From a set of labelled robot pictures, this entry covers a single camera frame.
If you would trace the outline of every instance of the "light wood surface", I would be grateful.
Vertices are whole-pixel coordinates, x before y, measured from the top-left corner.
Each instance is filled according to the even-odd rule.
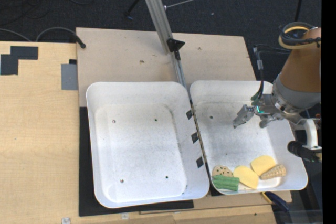
[[[85,39],[90,36],[87,30]],[[0,41],[0,54],[9,54],[10,46],[38,46],[39,55],[20,60],[17,76],[0,76],[0,223],[60,224],[64,217],[71,224],[276,223],[270,204],[258,194],[204,197],[194,201],[193,210],[131,212],[128,220],[121,214],[79,217],[79,91],[61,89],[61,64],[77,58],[78,45]],[[237,46],[235,53],[249,61],[245,47]],[[188,70],[187,55],[182,57]],[[252,75],[249,69],[246,79]],[[289,191],[278,195],[291,201]]]
[[[151,31],[77,28],[79,103],[97,81],[177,81],[170,55]],[[181,64],[189,89],[196,80],[255,80],[243,37],[174,33],[184,41]]]

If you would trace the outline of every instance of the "white tray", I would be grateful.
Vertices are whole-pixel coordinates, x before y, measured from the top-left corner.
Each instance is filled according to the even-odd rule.
[[[259,89],[260,81],[196,81],[190,94],[204,146],[209,172],[216,165],[232,171],[238,165],[250,167],[250,162],[261,155],[272,156],[277,164],[286,167],[285,177],[259,180],[257,189],[239,183],[238,191],[218,189],[222,194],[255,193],[261,191],[300,190],[306,187],[308,176],[301,158],[287,150],[295,140],[287,120],[270,122],[261,129],[260,118],[233,128],[233,120],[243,104],[251,105],[250,98]],[[264,93],[271,93],[272,84],[265,82]]]
[[[94,193],[108,208],[198,199],[209,190],[187,90],[96,82],[87,90]]]

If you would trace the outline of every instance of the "black mat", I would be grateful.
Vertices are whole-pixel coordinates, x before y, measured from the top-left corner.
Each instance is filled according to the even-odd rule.
[[[95,216],[134,211],[179,210],[194,208],[192,200],[162,202],[142,206],[110,209],[102,206],[96,199],[93,189],[90,131],[87,108],[79,109],[80,148],[79,148],[79,216]]]

